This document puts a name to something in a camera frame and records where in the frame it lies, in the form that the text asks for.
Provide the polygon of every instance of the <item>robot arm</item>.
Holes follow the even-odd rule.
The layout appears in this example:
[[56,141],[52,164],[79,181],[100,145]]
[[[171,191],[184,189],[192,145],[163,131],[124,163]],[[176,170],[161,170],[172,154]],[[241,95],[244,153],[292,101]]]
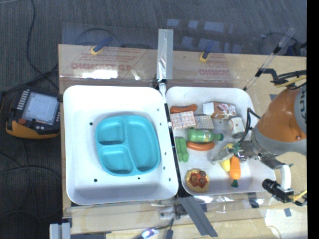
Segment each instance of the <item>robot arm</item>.
[[248,158],[259,159],[271,169],[279,169],[282,184],[266,179],[263,188],[283,203],[294,202],[303,205],[307,201],[300,203],[296,198],[302,197],[307,191],[294,195],[293,189],[290,188],[290,166],[293,164],[281,163],[276,157],[289,151],[307,155],[307,83],[296,87],[296,80],[288,82],[276,74],[273,78],[275,84],[287,88],[272,100],[254,128],[250,128],[249,125],[249,112],[254,113],[250,109],[247,110],[246,133],[252,130],[250,140],[244,140],[244,136],[233,145],[233,148],[220,152],[219,157],[232,153],[241,161]]

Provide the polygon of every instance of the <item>toy hot dog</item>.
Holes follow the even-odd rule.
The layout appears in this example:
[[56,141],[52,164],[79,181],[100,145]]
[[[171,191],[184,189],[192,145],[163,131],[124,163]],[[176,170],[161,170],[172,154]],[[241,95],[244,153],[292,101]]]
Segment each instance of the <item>toy hot dog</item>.
[[197,105],[190,105],[190,106],[172,106],[169,110],[171,114],[189,112],[189,111],[196,111]]
[[197,142],[189,141],[189,142],[187,142],[187,147],[190,149],[193,149],[193,150],[205,151],[205,150],[210,150],[213,147],[215,147],[215,143],[214,142],[197,143]]

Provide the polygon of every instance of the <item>handheld device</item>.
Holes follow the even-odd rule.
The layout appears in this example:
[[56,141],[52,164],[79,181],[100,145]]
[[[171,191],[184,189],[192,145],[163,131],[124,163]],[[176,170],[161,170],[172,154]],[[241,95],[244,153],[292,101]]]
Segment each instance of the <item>handheld device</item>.
[[6,121],[8,134],[47,139],[60,133],[60,103],[56,93],[22,89],[13,100]]

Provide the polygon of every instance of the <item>cardboard box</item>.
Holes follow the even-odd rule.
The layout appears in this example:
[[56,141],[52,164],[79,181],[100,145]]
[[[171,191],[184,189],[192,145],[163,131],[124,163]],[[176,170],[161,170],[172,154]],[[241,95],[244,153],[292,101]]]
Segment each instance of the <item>cardboard box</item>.
[[195,115],[195,129],[208,129],[213,130],[214,124],[211,116],[209,115]]
[[184,129],[196,125],[193,111],[171,114],[170,121],[173,129]]
[[203,104],[203,112],[214,119],[225,120],[236,115],[236,107],[227,103],[209,102]]

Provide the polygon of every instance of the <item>device screen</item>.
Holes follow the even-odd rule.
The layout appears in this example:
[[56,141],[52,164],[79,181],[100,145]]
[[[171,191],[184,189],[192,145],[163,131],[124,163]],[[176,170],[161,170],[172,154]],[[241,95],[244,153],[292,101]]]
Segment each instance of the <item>device screen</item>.
[[22,118],[25,120],[35,119],[37,122],[53,125],[58,106],[57,98],[31,92]]

